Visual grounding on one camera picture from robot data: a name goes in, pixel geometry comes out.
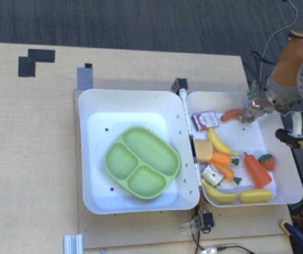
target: dark gray floor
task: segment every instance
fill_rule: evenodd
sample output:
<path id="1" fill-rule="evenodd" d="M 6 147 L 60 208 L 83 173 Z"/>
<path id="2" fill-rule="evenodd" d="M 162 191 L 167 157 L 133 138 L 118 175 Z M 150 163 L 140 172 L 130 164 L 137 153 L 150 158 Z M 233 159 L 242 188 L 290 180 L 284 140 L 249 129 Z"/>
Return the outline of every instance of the dark gray floor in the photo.
<path id="1" fill-rule="evenodd" d="M 291 28 L 303 30 L 303 0 L 291 1 Z M 0 42 L 238 55 L 251 81 L 250 51 L 262 54 L 295 16 L 281 0 L 0 0 Z M 279 32 L 266 58 L 276 61 L 287 41 Z"/>

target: white tray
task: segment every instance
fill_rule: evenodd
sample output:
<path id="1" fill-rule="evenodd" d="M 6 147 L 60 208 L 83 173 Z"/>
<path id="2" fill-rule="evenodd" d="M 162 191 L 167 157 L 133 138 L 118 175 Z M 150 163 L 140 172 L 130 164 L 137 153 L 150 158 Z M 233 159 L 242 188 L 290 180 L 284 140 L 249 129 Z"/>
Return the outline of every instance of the white tray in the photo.
<path id="1" fill-rule="evenodd" d="M 97 214 L 188 210 L 199 191 L 187 125 L 180 98 L 171 92 L 90 89 L 79 98 L 83 198 Z M 103 157 L 127 128 L 143 126 L 160 136 L 179 154 L 177 176 L 152 200 L 135 197 L 106 172 Z"/>
<path id="2" fill-rule="evenodd" d="M 193 92 L 187 98 L 188 108 L 192 113 L 210 111 L 216 112 L 217 118 L 228 110 L 243 109 L 246 101 L 245 93 L 219 93 L 219 92 Z M 207 139 L 206 131 L 196 132 L 194 125 L 191 125 L 194 139 Z M 264 204 L 288 204 L 301 200 L 303 189 L 300 178 L 292 157 L 291 150 L 286 144 L 275 137 L 275 131 L 283 128 L 280 115 L 274 112 L 270 115 L 259 117 L 253 123 L 242 123 L 238 119 L 231 119 L 227 122 L 220 122 L 216 133 L 229 147 L 238 153 L 240 164 L 235 166 L 229 164 L 235 172 L 235 177 L 241 177 L 242 181 L 236 185 L 232 180 L 223 180 L 216 189 L 222 192 L 238 192 L 247 189 L 256 189 L 256 186 L 243 162 L 244 152 L 254 155 L 257 159 L 266 153 L 274 156 L 274 171 L 269 174 L 272 182 L 264 189 L 273 192 L 273 198 L 265 203 L 242 203 L 237 199 L 231 204 L 221 204 L 206 196 L 207 200 L 216 206 L 249 206 Z"/>

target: green divided plate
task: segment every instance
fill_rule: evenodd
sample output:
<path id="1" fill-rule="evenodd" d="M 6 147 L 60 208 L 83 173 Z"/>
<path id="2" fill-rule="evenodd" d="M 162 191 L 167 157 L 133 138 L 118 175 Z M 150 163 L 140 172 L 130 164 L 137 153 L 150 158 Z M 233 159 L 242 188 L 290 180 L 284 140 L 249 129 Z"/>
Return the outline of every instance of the green divided plate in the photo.
<path id="1" fill-rule="evenodd" d="M 104 155 L 107 172 L 142 199 L 160 195 L 175 178 L 180 158 L 159 136 L 141 126 L 124 131 Z"/>

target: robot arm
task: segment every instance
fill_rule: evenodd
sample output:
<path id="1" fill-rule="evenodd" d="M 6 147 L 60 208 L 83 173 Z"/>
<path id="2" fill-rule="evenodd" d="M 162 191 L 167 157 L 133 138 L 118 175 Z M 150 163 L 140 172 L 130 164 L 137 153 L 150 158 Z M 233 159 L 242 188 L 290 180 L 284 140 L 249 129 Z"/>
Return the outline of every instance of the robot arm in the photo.
<path id="1" fill-rule="evenodd" d="M 291 112 L 291 107 L 303 98 L 303 32 L 292 32 L 292 38 L 284 48 L 271 76 L 267 79 L 266 88 L 260 90 L 254 82 L 248 92 L 248 100 L 245 104 L 242 122 L 252 122 L 258 116 L 270 114 L 276 110 L 283 116 L 292 116 L 294 123 L 293 133 L 287 138 L 280 138 L 278 135 L 285 132 L 276 132 L 281 141 L 285 140 L 288 145 L 299 146 L 303 140 L 301 135 L 301 115 Z"/>

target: yellow banana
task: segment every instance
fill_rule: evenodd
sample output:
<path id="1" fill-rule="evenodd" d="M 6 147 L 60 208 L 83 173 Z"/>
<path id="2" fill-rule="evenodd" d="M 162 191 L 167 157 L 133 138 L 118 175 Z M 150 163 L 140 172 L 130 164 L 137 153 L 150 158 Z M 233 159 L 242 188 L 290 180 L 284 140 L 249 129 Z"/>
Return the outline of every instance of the yellow banana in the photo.
<path id="1" fill-rule="evenodd" d="M 232 149 L 230 149 L 228 147 L 228 145 L 224 144 L 222 142 L 222 140 L 219 139 L 219 137 L 218 137 L 218 135 L 217 135 L 217 133 L 216 133 L 216 131 L 215 131 L 214 128 L 210 127 L 208 129 L 207 136 L 208 136 L 208 139 L 213 144 L 215 150 L 217 150 L 219 152 L 227 153 L 229 155 L 237 156 L 237 152 L 235 152 Z"/>
<path id="2" fill-rule="evenodd" d="M 223 193 L 221 191 L 218 191 L 215 187 L 207 183 L 204 179 L 202 179 L 202 183 L 207 196 L 219 203 L 234 202 L 239 196 L 238 193 Z"/>
<path id="3" fill-rule="evenodd" d="M 273 196 L 273 192 L 268 189 L 252 189 L 244 190 L 240 193 L 240 201 L 245 203 L 250 202 L 266 202 Z"/>

